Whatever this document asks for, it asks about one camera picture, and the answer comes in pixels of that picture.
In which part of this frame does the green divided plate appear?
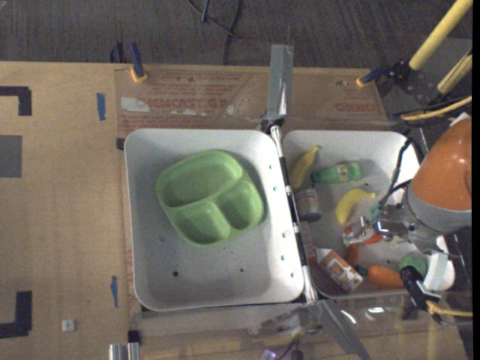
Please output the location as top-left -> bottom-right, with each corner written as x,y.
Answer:
154,148 -> 265,248

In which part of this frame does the yellow banana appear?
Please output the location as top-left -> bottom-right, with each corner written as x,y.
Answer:
289,144 -> 323,191
334,187 -> 377,226

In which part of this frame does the red flat packet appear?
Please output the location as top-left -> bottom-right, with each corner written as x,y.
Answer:
299,220 -> 318,268

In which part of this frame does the orange and white carton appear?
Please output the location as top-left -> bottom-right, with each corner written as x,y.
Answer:
314,247 -> 365,294

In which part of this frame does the green plastic bottle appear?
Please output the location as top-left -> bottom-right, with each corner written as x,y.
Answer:
310,162 -> 365,185

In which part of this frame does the brown cardboard board red print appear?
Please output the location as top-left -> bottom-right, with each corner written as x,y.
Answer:
114,64 -> 391,337

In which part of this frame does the red sausage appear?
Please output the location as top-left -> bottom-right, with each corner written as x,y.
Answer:
343,226 -> 362,269

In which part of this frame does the small grey can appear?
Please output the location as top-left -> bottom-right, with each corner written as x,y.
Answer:
294,187 -> 323,223

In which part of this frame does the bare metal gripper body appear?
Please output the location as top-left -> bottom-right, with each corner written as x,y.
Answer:
374,204 -> 414,244

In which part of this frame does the green round object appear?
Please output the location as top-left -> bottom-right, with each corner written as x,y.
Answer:
397,254 -> 428,278

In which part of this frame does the orange carrot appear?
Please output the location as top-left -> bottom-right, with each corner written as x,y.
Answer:
355,264 -> 406,290

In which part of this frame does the white plastic tray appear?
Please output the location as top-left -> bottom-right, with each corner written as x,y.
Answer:
280,128 -> 425,300
123,127 -> 306,312

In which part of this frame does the black cylinder on white bracket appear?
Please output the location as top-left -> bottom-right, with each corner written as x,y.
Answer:
398,236 -> 457,313

